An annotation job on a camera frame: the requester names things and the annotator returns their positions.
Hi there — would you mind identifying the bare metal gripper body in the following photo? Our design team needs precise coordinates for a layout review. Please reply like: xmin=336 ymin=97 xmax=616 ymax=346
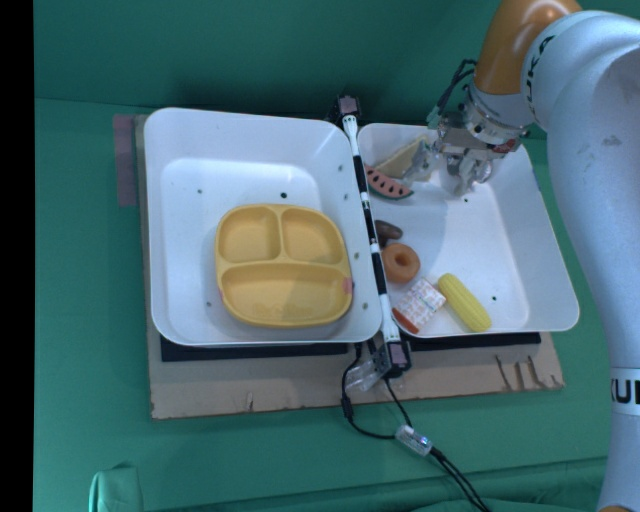
xmin=432 ymin=97 xmax=531 ymax=165

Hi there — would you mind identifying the tan triangular bread slice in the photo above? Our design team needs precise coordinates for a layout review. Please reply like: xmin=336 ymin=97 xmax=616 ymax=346
xmin=374 ymin=137 xmax=434 ymax=183

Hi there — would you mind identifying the red watermelon slice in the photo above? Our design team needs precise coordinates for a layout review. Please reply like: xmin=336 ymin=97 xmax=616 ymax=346
xmin=363 ymin=164 xmax=416 ymax=203

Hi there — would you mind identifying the white plastic tray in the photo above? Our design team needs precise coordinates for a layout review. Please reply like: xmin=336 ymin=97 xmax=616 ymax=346
xmin=356 ymin=122 xmax=581 ymax=341
xmin=143 ymin=106 xmax=384 ymax=349

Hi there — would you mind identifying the brown sausage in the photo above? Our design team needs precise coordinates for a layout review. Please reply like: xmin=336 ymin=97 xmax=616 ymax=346
xmin=374 ymin=219 xmax=404 ymax=249

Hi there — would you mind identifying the black and white thin rod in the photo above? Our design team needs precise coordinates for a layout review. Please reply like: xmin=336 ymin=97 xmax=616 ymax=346
xmin=342 ymin=113 xmax=402 ymax=345

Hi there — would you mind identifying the orange doughnut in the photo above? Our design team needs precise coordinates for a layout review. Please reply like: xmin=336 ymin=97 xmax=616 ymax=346
xmin=380 ymin=242 xmax=421 ymax=285

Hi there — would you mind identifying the yellow corn cob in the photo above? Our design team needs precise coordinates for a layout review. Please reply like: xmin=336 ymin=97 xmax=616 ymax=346
xmin=437 ymin=272 xmax=493 ymax=334

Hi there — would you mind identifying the white and orange packet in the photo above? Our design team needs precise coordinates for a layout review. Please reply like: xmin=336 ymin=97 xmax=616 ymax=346
xmin=396 ymin=277 xmax=447 ymax=329

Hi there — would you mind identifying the orange carrot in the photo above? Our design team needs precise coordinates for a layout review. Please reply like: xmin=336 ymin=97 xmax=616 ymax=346
xmin=390 ymin=306 xmax=422 ymax=336

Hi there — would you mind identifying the yellow divided plate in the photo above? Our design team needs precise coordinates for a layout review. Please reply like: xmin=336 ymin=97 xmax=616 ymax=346
xmin=214 ymin=202 xmax=356 ymax=330

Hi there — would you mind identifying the brown cardboard board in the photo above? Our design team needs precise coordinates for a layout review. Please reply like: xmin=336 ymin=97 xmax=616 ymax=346
xmin=132 ymin=114 xmax=567 ymax=421

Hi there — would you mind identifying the black block with wires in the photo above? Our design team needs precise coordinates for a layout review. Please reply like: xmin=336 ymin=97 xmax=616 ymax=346
xmin=335 ymin=94 xmax=362 ymax=120
xmin=368 ymin=340 xmax=414 ymax=380

